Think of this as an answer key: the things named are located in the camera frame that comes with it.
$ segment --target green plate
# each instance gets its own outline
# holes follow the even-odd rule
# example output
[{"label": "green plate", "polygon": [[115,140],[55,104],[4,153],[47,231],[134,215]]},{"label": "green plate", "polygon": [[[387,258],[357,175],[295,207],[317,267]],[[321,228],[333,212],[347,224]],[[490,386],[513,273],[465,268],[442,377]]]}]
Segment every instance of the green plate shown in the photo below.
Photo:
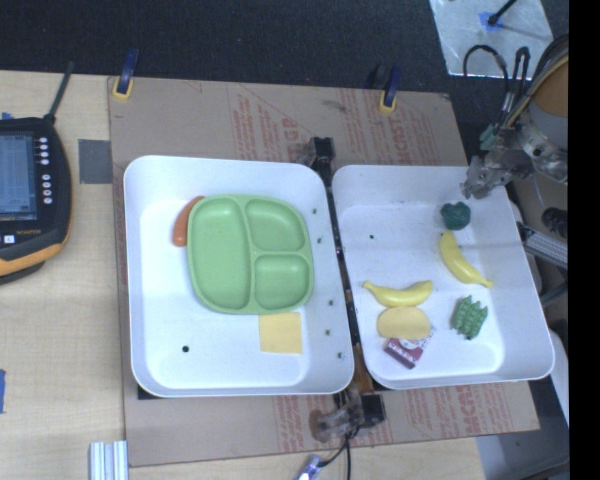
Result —
[{"label": "green plate", "polygon": [[194,291],[215,311],[291,311],[313,290],[307,226],[295,208],[279,199],[201,199],[189,214],[187,253]]}]

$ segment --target black carpet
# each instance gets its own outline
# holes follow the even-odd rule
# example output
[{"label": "black carpet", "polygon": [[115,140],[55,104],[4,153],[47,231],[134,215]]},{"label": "black carpet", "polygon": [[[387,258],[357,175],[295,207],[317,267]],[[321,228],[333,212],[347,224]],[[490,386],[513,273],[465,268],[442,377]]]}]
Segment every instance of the black carpet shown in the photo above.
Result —
[{"label": "black carpet", "polygon": [[[569,0],[541,2],[568,33]],[[400,90],[450,95],[468,156],[502,102],[448,75],[428,0],[0,0],[0,69],[115,75],[129,47],[148,77],[362,87],[397,65]]]}]

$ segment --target blue clip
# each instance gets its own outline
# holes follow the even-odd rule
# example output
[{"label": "blue clip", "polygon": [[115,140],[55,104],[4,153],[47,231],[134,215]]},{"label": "blue clip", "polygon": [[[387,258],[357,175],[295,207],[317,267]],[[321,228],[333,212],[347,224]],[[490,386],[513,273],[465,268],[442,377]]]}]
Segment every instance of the blue clip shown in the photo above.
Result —
[{"label": "blue clip", "polygon": [[380,96],[380,112],[383,114],[391,114],[396,109],[396,93],[399,83],[400,70],[398,66],[393,66],[389,72],[389,81],[385,84]]},{"label": "blue clip", "polygon": [[133,72],[136,69],[139,53],[140,50],[137,48],[127,49],[127,56],[122,66],[122,74],[116,77],[113,84],[112,94],[114,98],[128,100],[129,96],[131,96],[131,89],[133,89],[133,80],[131,77],[133,77]]}]

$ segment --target black cable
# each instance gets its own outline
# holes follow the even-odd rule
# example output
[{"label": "black cable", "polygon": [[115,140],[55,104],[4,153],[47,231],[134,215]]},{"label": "black cable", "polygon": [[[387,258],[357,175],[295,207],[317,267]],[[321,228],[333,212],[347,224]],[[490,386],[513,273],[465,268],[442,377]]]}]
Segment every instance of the black cable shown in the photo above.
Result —
[{"label": "black cable", "polygon": [[520,59],[522,57],[524,57],[524,61],[522,62],[522,72],[520,73],[520,82],[518,85],[516,100],[524,95],[524,87],[527,80],[527,71],[529,70],[529,59],[531,58],[531,52],[529,52],[529,48],[527,48],[526,46],[519,48],[516,52],[516,64],[513,70],[513,80],[517,80],[518,78],[518,68],[520,67]]},{"label": "black cable", "polygon": [[60,106],[60,101],[62,100],[62,96],[64,95],[64,91],[67,88],[67,84],[69,83],[69,78],[71,77],[71,73],[73,73],[73,68],[75,67],[76,63],[74,61],[70,61],[69,65],[67,66],[67,70],[64,73],[64,76],[62,77],[62,82],[60,82],[60,87],[58,88],[58,92],[56,93],[56,97],[53,100],[53,103],[51,104],[51,108],[49,109],[49,112],[47,115],[44,116],[44,118],[47,121],[51,121],[51,123],[55,123],[56,121],[56,111],[58,110],[58,107]]},{"label": "black cable", "polygon": [[[336,403],[336,407],[341,408],[346,404],[347,399],[351,400],[351,393],[349,392],[348,389],[345,389],[344,391],[340,391],[339,393],[336,393],[335,395],[333,395],[333,399]],[[346,452],[347,452],[347,480],[349,480],[351,478],[351,442],[350,441],[358,434],[359,431],[360,431],[360,427],[358,426],[355,429],[347,432],[344,435],[344,442],[342,443],[342,446],[338,449],[338,451],[336,453],[334,453],[330,458],[320,461],[317,464],[317,466],[320,468],[324,468],[324,467],[328,466],[334,460],[336,460],[344,450],[346,450]]]},{"label": "black cable", "polygon": [[498,114],[498,119],[496,119],[495,124],[494,124],[493,134],[495,135],[498,133],[498,131],[500,130],[500,127],[504,123],[504,120],[507,116],[507,112],[504,109],[505,109],[505,107],[507,107],[508,101],[511,98],[511,96],[509,95],[509,73],[507,72],[507,63],[505,62],[502,55],[500,55],[495,48],[492,48],[491,46],[486,45],[486,44],[476,44],[476,45],[472,46],[471,48],[469,48],[469,50],[465,54],[464,59],[462,61],[462,72],[465,77],[468,76],[467,64],[469,62],[469,56],[476,50],[484,50],[484,51],[490,53],[491,55],[493,55],[493,57],[496,60],[496,63],[498,64],[498,66],[500,67],[500,70],[502,71],[502,77],[504,79],[504,97],[503,97],[502,106],[500,108],[500,112]]}]

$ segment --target yellow banana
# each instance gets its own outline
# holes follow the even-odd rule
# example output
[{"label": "yellow banana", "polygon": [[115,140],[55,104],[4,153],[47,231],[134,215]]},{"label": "yellow banana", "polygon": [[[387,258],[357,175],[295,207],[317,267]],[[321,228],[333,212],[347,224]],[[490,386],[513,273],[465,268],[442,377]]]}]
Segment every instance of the yellow banana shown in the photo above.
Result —
[{"label": "yellow banana", "polygon": [[433,291],[433,283],[431,281],[420,281],[404,290],[396,290],[387,286],[376,286],[370,281],[362,283],[363,288],[366,288],[376,300],[388,308],[398,306],[417,306],[429,298]]},{"label": "yellow banana", "polygon": [[493,281],[485,279],[462,254],[452,231],[446,230],[440,237],[440,254],[451,273],[463,283],[477,283],[491,288]]}]

